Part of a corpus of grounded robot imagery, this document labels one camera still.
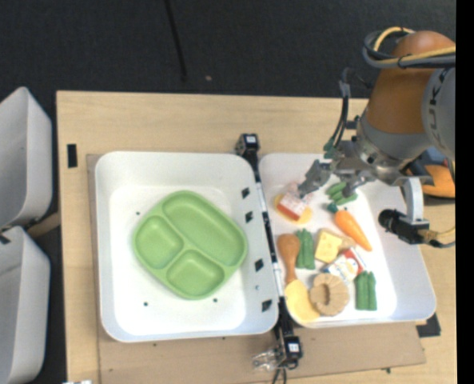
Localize orange carrot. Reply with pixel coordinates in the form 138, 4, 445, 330
326, 202, 374, 253

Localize yellow banana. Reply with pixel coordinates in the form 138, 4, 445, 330
284, 278, 321, 323

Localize green asparagus bundle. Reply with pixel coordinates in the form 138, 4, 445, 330
353, 270, 379, 312
294, 228, 317, 271

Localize brown chicken drumstick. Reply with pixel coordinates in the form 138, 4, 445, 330
277, 233, 303, 285

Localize green divided plate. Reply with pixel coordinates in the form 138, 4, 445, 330
132, 190, 249, 301

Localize black block with thin wires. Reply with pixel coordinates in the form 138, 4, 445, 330
235, 133, 261, 156
281, 334, 304, 366

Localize black cylinder on white bracket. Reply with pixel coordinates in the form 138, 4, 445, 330
377, 176, 432, 246

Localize tan ring biscuit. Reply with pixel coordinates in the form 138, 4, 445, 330
309, 272, 351, 318

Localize white blue and red carton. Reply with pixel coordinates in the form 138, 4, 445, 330
323, 247, 368, 286

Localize green pea pods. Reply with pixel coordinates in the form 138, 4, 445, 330
325, 181, 359, 207

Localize yellow cheese wedge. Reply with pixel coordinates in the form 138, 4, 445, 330
313, 228, 356, 265

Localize thin black and white rod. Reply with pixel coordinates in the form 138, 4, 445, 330
245, 150, 292, 336

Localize white plastic tray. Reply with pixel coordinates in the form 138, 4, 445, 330
94, 150, 280, 343
258, 152, 437, 330

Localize yellow and orange flat slice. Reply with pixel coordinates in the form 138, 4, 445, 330
273, 193, 314, 225

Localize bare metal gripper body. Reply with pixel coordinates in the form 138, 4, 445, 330
331, 137, 406, 186

